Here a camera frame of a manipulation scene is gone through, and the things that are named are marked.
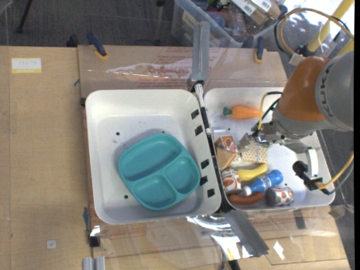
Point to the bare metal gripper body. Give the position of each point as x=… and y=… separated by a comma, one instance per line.
x=270, y=135

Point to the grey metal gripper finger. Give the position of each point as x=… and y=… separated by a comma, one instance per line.
x=246, y=141

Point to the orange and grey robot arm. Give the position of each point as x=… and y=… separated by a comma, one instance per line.
x=306, y=94

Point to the pale patterned packet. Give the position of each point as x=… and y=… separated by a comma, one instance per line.
x=254, y=155

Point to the brown and white carton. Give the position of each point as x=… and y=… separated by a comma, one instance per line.
x=226, y=143

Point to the orange carrot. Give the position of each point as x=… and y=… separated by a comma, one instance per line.
x=244, y=112

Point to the white plastic tray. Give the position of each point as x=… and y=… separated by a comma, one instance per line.
x=287, y=162
x=140, y=108

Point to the yellow banana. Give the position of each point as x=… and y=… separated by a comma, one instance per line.
x=251, y=173

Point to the red and white can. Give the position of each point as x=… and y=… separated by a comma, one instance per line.
x=231, y=182

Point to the blue bottle with white cap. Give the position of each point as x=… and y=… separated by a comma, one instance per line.
x=264, y=182

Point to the orange sausage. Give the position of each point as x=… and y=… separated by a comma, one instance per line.
x=244, y=198

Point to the strawberry print can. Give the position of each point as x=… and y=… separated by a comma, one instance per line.
x=281, y=196

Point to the teal divided plate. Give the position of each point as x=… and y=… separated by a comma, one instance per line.
x=157, y=173

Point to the brown cardboard board, red print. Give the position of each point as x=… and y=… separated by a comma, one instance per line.
x=168, y=66

